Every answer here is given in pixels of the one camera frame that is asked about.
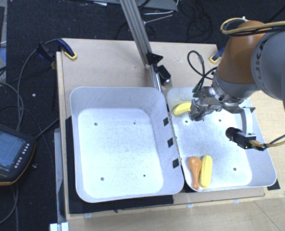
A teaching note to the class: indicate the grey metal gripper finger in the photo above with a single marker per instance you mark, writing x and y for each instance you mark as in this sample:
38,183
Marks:
193,111
201,116

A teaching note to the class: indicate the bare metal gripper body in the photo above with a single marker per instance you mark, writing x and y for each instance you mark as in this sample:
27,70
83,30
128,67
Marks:
209,100

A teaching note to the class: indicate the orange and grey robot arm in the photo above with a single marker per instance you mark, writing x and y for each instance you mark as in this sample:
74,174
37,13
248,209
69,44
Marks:
243,56

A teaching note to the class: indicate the yellow banana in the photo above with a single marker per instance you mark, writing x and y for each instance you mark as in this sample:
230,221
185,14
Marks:
180,108

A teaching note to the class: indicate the white plastic tray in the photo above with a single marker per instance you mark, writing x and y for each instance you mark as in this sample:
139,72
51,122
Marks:
118,150
219,150

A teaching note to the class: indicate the black block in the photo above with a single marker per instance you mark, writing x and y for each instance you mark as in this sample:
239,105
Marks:
164,73

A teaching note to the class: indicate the orange chicken drumstick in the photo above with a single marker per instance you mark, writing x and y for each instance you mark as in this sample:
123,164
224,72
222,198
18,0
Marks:
195,166

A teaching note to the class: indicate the yellow corn cob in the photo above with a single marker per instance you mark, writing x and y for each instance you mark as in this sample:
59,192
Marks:
206,171

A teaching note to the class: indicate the pale wood board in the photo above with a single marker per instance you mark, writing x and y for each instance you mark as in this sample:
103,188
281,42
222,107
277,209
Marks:
108,66

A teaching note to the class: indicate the black cylinder on white bracket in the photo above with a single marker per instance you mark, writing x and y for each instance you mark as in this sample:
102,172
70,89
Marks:
240,137

